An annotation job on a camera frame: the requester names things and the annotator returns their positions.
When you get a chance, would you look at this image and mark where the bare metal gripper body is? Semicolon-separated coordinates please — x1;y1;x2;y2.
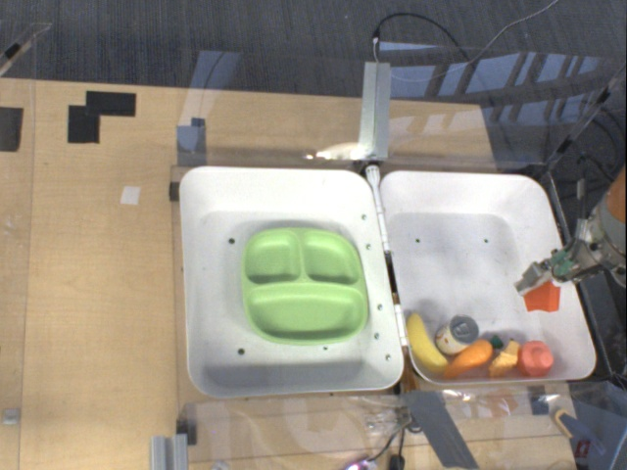
549;235;627;288

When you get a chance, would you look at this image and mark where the orange cube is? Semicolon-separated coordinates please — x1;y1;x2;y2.
523;281;561;314

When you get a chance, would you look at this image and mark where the white plastic tray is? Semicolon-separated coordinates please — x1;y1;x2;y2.
379;169;599;388
178;165;406;400

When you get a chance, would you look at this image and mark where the yellow pizza slice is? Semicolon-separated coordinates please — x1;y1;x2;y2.
487;340;522;379

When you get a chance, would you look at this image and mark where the small white can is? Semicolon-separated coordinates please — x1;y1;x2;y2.
434;314;481;357

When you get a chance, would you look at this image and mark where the orange carrot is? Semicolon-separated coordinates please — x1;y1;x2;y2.
442;335;506;381

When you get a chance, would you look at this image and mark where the yellow banana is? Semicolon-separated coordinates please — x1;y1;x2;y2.
405;311;450;376

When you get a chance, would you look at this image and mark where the green divided plate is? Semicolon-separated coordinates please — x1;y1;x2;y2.
240;227;370;347

